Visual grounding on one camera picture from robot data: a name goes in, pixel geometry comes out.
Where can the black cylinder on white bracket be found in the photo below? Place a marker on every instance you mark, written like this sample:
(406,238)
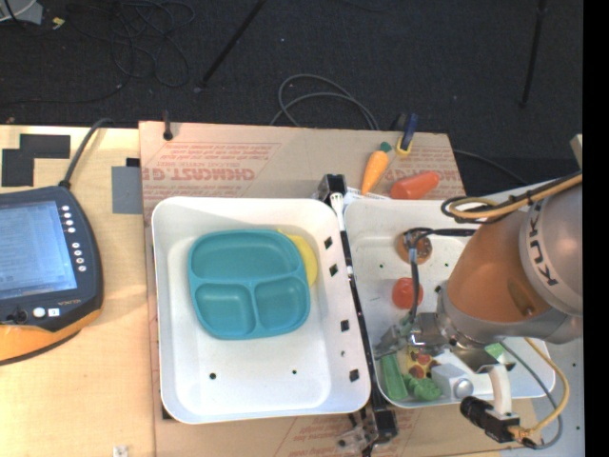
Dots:
(499,393)

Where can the yellow round plate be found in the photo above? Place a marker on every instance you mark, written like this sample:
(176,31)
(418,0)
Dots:
(308,255)

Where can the brown cardboard board, red print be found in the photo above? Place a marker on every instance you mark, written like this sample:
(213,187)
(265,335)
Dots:
(214,169)

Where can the thin black and white rod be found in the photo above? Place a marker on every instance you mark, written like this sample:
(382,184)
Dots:
(349,264)

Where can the white plastic tray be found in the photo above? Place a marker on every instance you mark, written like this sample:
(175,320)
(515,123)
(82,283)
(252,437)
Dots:
(266,374)
(376,236)

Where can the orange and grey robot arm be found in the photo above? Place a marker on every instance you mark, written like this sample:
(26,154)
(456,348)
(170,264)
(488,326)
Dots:
(490,279)

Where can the teal divided plate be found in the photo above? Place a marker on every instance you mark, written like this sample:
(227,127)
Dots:
(247,284)

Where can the green toy broccoli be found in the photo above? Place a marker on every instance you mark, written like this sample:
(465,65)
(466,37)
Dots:
(423,388)

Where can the toy pizza slice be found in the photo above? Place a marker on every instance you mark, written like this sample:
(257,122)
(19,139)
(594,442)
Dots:
(421,362)

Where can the green rectangular block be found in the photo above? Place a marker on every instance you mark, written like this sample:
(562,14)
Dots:
(394,379)

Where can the orange toy carrot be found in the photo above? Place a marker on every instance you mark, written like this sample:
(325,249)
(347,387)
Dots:
(375,167)

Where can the red toy tomato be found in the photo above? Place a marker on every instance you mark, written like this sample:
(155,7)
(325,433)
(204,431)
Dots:
(402,293)

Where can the white bottle with silver cap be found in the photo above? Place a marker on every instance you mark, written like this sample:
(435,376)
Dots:
(447,379)

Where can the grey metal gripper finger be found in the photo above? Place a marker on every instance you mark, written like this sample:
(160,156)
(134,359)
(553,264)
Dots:
(394,334)
(390,350)

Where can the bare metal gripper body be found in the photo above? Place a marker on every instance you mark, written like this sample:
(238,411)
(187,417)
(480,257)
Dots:
(430,331)

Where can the orange toy sausage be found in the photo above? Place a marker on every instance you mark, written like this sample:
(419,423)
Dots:
(414,186)

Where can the brown toy doughnut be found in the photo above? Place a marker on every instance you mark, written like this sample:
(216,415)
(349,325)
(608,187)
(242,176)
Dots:
(423,250)

